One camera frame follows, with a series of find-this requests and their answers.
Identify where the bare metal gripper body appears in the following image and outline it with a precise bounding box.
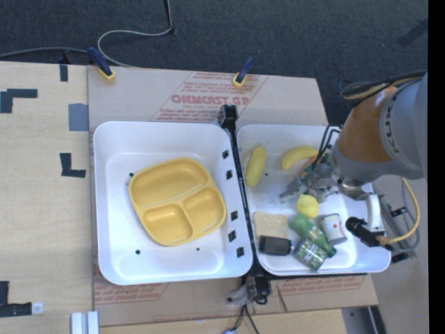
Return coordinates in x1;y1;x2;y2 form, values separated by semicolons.
301;163;370;201

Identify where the yellow lemon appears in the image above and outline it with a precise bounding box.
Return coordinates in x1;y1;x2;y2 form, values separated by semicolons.
296;193;321;219

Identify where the green bottle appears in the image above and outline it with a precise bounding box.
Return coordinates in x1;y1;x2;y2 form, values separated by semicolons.
289;213;338;259

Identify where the yellow banana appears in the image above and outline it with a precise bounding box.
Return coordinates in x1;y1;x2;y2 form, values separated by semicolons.
280;145;320;172

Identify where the white can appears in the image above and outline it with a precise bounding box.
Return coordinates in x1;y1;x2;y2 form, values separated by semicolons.
318;213;348;246

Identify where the beige bread slice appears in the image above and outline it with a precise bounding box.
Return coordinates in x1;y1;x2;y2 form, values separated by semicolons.
252;211;289;240

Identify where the yellow corn cob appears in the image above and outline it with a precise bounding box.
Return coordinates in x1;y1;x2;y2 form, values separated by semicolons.
245;145;268;188

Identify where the thin black and white rod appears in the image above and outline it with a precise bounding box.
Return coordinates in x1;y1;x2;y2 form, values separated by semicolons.
226;123;261;278

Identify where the black box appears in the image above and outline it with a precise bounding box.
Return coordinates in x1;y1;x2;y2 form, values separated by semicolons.
258;235;293;257

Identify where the green packet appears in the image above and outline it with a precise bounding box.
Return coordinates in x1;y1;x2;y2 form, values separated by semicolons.
293;237;330;271

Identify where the white plastic tray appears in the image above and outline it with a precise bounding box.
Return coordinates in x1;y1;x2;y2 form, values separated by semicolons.
92;120;254;287
236;123;392;277

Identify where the brown cardboard board red print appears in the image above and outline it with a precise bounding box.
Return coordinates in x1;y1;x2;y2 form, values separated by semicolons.
86;64;380;327

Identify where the yellow divided plate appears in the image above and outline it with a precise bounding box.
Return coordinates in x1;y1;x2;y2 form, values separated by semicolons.
127;157;228;248

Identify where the black cylinder on white bracket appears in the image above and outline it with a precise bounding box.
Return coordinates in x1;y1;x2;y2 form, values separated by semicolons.
345;193;387;248

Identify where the black block with thin wires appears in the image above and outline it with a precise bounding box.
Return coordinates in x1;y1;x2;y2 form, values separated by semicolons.
243;275;273;305
216;104;239;129

